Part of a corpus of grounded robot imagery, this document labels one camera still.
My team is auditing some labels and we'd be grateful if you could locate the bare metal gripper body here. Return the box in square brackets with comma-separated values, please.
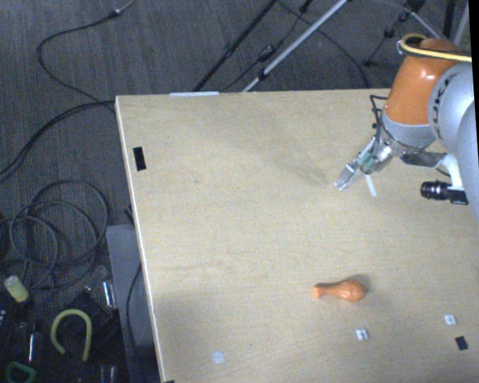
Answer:
[354, 131, 448, 176]

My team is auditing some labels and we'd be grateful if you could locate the orange toy chicken drumstick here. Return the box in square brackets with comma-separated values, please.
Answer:
[311, 278, 370, 307]

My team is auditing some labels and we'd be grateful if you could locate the pale wood board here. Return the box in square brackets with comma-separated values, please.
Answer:
[113, 70, 479, 383]

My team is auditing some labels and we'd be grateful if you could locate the silver tripod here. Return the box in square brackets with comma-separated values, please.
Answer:
[235, 0, 474, 94]

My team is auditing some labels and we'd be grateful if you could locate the black stand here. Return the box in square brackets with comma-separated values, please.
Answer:
[186, 0, 305, 93]

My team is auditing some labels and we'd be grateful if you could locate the yellow-green curved tube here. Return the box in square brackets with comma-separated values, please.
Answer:
[48, 307, 96, 365]

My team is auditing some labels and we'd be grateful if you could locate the pale yellow small bottle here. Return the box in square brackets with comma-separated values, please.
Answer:
[2, 274, 31, 305]

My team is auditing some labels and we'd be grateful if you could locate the black cylinder on white bracket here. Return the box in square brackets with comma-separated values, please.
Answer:
[417, 152, 469, 209]

